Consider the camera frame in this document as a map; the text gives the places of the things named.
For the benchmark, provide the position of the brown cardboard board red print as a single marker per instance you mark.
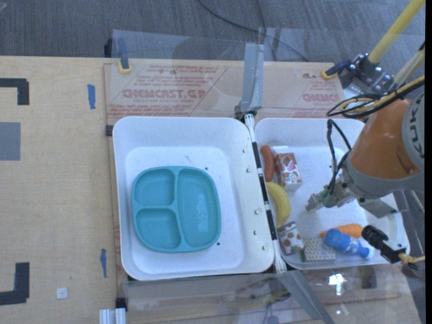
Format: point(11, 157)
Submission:
point(202, 89)

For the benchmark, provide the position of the red sausage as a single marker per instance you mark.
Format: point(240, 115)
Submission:
point(269, 162)

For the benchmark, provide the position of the blue divided plate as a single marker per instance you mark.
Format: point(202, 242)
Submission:
point(195, 208)

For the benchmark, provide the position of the yellow banana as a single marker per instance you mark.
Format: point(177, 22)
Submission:
point(283, 202)

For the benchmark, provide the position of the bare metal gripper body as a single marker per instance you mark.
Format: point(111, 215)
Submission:
point(343, 190)

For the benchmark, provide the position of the brown and white carton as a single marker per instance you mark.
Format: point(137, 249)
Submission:
point(288, 170)

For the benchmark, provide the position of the white plastic tray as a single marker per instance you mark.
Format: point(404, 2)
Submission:
point(233, 194)
point(314, 137)

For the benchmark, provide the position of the white can with strawberry print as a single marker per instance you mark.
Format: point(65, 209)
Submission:
point(290, 238)

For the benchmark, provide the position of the orange carrot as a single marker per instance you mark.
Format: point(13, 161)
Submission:
point(351, 229)

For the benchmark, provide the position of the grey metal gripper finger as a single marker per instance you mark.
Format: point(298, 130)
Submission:
point(317, 196)
point(312, 206)

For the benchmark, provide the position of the blue plastic bottle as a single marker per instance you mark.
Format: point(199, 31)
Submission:
point(342, 242)

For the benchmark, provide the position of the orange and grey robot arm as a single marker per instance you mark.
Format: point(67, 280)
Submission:
point(378, 147)

